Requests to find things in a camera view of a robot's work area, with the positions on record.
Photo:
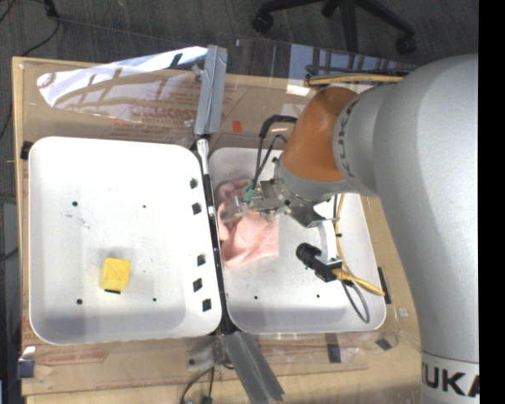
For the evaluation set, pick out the brown cardboard board red print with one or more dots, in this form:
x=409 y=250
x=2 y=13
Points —
x=122 y=364

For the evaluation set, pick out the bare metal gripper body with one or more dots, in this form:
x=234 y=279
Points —
x=278 y=202

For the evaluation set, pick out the white plastic tray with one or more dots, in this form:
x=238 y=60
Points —
x=109 y=225
x=294 y=293

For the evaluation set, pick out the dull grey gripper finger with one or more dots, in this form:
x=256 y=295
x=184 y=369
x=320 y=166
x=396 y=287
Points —
x=247 y=210
x=237 y=207

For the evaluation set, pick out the black office chair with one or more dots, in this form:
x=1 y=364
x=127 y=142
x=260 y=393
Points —
x=348 y=2

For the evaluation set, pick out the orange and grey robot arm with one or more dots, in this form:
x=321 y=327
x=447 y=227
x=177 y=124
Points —
x=408 y=175

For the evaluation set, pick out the black cylinder on white bracket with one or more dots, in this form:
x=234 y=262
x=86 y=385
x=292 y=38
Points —
x=315 y=261

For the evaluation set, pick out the yellow cube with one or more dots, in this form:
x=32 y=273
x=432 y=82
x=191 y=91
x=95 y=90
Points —
x=115 y=273

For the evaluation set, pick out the pink cloth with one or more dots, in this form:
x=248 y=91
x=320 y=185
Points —
x=248 y=238

